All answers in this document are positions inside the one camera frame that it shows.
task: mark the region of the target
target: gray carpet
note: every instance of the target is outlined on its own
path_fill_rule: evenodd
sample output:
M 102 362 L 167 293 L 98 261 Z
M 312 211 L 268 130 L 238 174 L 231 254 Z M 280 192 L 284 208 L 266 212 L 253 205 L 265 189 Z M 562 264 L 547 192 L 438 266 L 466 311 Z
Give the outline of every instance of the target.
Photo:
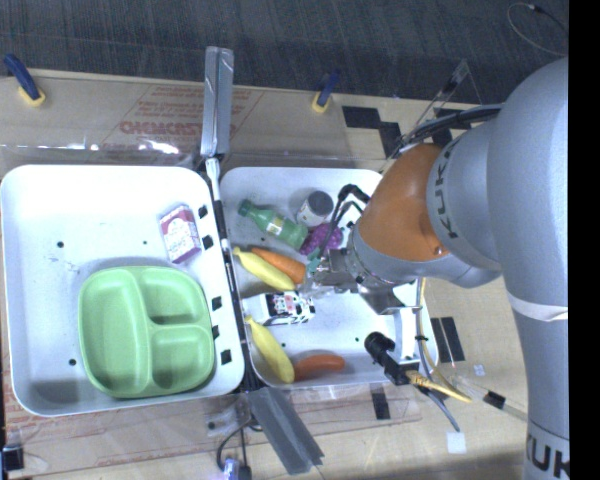
M 214 45 L 234 51 L 239 85 L 313 90 L 338 68 L 338 92 L 431 99 L 466 59 L 475 89 L 457 98 L 499 103 L 558 58 L 515 33 L 516 2 L 568 29 L 569 0 L 0 0 L 0 74 L 14 53 L 30 67 L 199 81 Z M 546 14 L 511 18 L 566 52 Z

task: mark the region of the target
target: sausage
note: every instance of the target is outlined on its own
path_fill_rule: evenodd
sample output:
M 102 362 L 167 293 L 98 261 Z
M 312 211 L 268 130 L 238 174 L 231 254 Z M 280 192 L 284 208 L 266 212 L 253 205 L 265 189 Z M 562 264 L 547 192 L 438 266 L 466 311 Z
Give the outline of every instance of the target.
M 317 377 L 325 370 L 339 372 L 344 365 L 344 359 L 336 354 L 315 354 L 305 357 L 293 365 L 295 380 Z

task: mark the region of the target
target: purple object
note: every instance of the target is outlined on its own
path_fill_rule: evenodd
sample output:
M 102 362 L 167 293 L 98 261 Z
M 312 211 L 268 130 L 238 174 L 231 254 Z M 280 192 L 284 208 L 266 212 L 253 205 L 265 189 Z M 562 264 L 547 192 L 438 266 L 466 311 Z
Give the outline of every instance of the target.
M 305 256 L 309 255 L 316 247 L 320 247 L 320 244 L 324 240 L 324 237 L 327 236 L 329 232 L 329 223 L 325 222 L 320 224 L 313 231 L 309 232 L 309 235 L 303 242 L 300 247 L 300 254 L 304 254 Z M 325 249 L 337 249 L 340 247 L 342 243 L 342 230 L 340 228 L 335 228 L 331 236 L 329 237 L 329 241 L 327 242 L 327 246 Z

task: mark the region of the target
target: orange carrot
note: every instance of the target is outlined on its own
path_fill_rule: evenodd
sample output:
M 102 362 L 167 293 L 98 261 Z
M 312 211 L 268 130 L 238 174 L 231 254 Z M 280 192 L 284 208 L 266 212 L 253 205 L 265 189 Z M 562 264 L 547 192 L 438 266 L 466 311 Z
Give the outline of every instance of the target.
M 289 258 L 289 256 L 285 256 L 284 254 L 261 249 L 260 247 L 252 247 L 251 252 L 287 274 L 295 284 L 302 283 L 307 267 L 298 260 Z
M 344 367 L 344 359 L 336 354 L 316 354 L 296 362 L 293 370 L 295 371 L 295 380 L 304 380 L 327 371 L 339 372 Z

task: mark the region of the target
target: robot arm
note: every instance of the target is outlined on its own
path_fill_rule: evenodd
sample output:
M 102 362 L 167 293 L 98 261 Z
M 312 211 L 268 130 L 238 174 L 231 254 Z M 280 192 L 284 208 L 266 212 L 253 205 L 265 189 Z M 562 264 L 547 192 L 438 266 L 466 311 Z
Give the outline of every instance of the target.
M 563 59 L 444 149 L 408 149 L 316 273 L 329 284 L 339 270 L 342 286 L 346 272 L 381 314 L 418 277 L 471 288 L 502 275 L 529 386 L 526 480 L 569 478 L 567 84 Z

